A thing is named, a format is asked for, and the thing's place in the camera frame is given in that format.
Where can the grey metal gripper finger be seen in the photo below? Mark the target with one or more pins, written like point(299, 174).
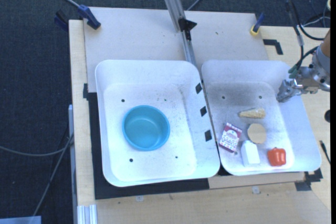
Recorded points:
point(286, 84)
point(283, 97)

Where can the red printed carton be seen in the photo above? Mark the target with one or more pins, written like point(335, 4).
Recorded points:
point(230, 137)

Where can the round tan biscuit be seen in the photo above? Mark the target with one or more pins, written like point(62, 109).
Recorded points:
point(257, 133)

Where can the white plastic tray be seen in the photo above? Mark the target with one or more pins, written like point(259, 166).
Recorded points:
point(296, 123)
point(157, 170)

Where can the pale wood board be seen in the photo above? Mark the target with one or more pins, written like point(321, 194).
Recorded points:
point(136, 36)

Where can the white carton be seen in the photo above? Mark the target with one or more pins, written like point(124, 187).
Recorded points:
point(250, 154)

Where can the blue bowl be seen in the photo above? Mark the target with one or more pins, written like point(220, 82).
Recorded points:
point(146, 128)

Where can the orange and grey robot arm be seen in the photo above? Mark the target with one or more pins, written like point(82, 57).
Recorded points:
point(325, 56)

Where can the orange bell pepper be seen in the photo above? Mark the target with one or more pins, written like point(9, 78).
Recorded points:
point(277, 157)

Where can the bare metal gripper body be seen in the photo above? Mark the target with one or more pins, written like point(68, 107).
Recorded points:
point(311, 80)

